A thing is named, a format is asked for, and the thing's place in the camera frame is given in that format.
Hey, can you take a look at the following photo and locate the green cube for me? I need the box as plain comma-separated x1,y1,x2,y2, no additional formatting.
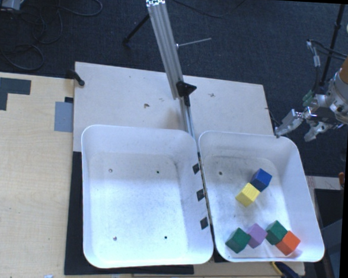
264,219,289,247
224,226,252,255

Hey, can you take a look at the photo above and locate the pale flat board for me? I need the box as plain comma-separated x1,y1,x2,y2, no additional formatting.
60,62,319,278

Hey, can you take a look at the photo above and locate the blue cube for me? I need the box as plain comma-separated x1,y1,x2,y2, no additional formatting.
249,167,273,193

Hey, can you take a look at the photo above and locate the orange cube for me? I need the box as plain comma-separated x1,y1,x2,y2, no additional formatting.
274,229,302,257

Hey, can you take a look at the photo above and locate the white plastic tray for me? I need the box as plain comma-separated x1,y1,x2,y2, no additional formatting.
72,123,222,277
189,129,333,270

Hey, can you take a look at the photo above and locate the yellow cube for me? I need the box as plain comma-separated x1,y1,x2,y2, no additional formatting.
234,181,262,209

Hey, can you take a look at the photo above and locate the purple cube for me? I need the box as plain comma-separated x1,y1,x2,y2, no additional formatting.
245,223,269,250

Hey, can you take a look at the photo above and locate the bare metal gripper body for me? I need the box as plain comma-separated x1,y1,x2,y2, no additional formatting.
303,85,348,131

